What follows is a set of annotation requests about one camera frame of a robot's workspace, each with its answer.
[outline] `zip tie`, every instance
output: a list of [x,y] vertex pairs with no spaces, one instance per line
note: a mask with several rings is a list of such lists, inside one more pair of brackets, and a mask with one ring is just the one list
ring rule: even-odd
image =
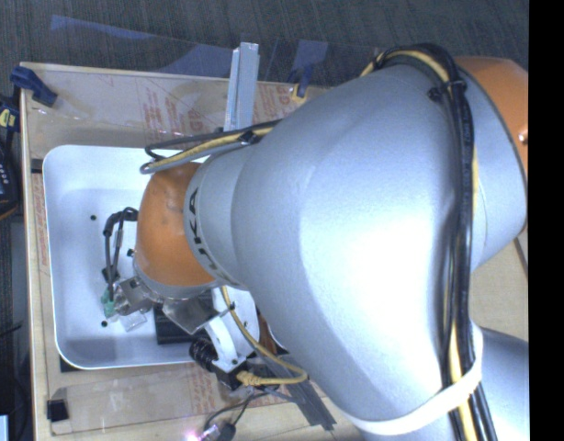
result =
[[460,380],[440,390],[426,403],[412,412],[399,418],[378,422],[360,420],[340,410],[342,415],[357,428],[367,433],[392,436],[416,431],[456,409],[468,399],[482,379],[482,331],[474,322],[472,323],[472,336],[476,359],[470,370]]

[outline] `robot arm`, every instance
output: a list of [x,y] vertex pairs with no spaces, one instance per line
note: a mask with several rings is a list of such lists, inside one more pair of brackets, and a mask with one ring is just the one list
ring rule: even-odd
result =
[[[473,325],[463,284],[526,224],[526,152],[522,164],[509,115],[472,72],[499,61],[452,68],[434,51],[387,51],[371,73],[201,166],[147,165],[151,185],[172,177],[184,226],[166,229],[178,246],[148,246],[143,228],[165,244],[151,217],[170,210],[147,207],[148,187],[135,266],[181,299],[248,289],[276,340],[365,439],[528,439],[526,344]],[[499,73],[521,87],[526,73],[508,68]],[[471,355],[453,368],[452,341]],[[376,423],[415,412],[472,363],[482,382],[452,413],[396,431]]]

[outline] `white strap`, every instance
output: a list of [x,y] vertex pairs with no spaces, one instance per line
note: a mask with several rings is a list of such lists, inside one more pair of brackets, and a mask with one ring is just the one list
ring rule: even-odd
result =
[[472,323],[476,359],[472,368],[456,383],[437,392],[419,408],[392,420],[369,422],[342,412],[357,428],[374,435],[402,435],[427,426],[464,403],[482,379],[482,331]]

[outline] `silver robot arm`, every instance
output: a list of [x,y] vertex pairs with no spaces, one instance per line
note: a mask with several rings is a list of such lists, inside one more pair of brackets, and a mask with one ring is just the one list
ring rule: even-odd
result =
[[[469,272],[525,226],[526,177],[499,110],[472,75],[460,76],[474,174],[479,166]],[[218,282],[250,290],[276,340],[369,440],[466,436],[445,405],[419,426],[386,423],[448,385],[444,315],[463,176],[436,87],[395,58],[306,103],[257,144],[211,155],[186,190],[197,261]],[[491,429],[528,439],[527,343],[470,325],[483,341],[473,350]]]

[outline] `gray carpet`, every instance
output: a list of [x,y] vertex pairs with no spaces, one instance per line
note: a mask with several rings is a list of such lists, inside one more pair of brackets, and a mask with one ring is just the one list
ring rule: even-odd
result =
[[[12,93],[8,76],[21,61],[162,70],[194,43],[230,49],[241,40],[267,48],[261,75],[279,80],[288,77],[299,40],[332,43],[344,56],[344,65],[320,71],[315,82],[322,83],[361,69],[373,48],[414,42],[434,42],[453,55],[508,58],[528,69],[528,38],[529,0],[0,0],[0,92]],[[13,153],[18,165],[18,139]],[[13,219],[0,221],[0,332],[15,324]],[[13,336],[0,338],[1,413],[18,404],[15,381],[1,375],[13,366]]]

